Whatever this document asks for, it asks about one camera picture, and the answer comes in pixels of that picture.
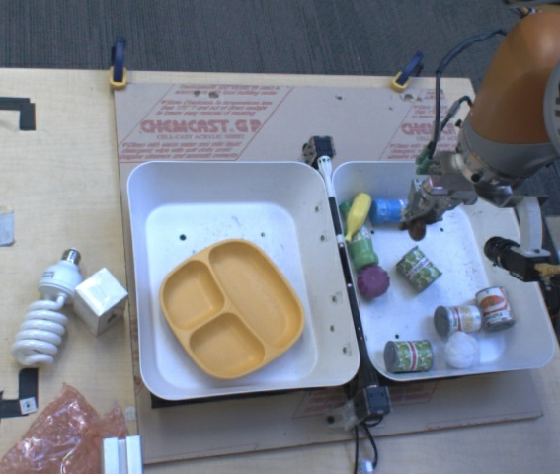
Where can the blue can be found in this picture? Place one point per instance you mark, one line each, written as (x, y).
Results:
(385, 210)

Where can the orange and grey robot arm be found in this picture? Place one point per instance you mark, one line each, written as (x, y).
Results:
(516, 92)

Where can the white spiral light bulb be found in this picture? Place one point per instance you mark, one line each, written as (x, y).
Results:
(45, 314)

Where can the black cylinder on white bracket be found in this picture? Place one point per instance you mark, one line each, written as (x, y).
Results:
(511, 257)

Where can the thin black and white rod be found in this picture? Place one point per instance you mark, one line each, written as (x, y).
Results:
(353, 294)

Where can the green plastic bottle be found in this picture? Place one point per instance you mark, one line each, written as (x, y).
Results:
(362, 255)

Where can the red and white can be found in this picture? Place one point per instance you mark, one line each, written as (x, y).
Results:
(496, 309)

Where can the green can with pea print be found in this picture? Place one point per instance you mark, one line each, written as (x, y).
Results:
(419, 268)

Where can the white plastic tray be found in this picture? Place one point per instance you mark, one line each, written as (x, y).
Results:
(240, 200)
(462, 260)

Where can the brown toy food piece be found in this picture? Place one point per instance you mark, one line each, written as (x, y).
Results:
(417, 231)

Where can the brown cardboard board red print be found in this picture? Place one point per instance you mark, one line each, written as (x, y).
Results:
(269, 121)

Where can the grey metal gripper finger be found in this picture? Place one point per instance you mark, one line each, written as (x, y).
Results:
(431, 219)
(409, 215)

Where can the green and red can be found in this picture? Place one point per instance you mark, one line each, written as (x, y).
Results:
(410, 356)

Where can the pink plastic bag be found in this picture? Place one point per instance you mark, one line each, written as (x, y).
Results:
(57, 437)

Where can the yellow toy squash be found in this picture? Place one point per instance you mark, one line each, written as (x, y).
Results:
(358, 210)

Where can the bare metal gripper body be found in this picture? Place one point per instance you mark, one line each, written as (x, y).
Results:
(450, 190)

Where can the yellow divided plate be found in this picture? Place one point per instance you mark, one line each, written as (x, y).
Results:
(245, 284)

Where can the white and yellow can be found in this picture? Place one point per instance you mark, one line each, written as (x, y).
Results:
(457, 320)

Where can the white cube box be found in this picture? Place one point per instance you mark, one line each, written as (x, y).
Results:
(99, 301)

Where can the white fluffy ball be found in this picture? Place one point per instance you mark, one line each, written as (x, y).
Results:
(462, 349)

